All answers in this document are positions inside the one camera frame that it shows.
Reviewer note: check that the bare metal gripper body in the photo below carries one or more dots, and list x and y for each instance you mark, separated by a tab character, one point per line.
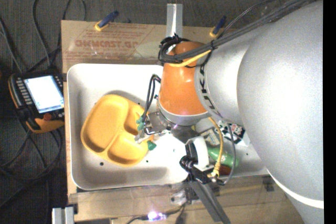
157	123

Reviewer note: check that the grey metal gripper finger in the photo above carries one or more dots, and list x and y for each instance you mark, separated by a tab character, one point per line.
139	137
150	134

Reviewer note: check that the orange carrot with green top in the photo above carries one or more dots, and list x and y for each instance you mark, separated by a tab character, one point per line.
151	144

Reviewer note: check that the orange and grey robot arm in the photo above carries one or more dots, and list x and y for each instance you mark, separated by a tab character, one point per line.
275	91

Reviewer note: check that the yellow divided plate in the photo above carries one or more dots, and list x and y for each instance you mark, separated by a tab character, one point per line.
110	123

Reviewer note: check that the white and grey packet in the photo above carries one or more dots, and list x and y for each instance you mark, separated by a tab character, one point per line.
212	137

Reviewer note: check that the green bottle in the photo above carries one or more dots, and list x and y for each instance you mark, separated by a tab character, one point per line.
228	158

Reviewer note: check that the black and white carton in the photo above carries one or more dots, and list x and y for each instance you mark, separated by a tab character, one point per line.
236	129

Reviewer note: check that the dark red round thing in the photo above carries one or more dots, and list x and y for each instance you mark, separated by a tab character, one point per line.
224	170

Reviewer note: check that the black cylinder on white bracket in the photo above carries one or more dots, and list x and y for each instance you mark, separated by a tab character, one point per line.
200	150

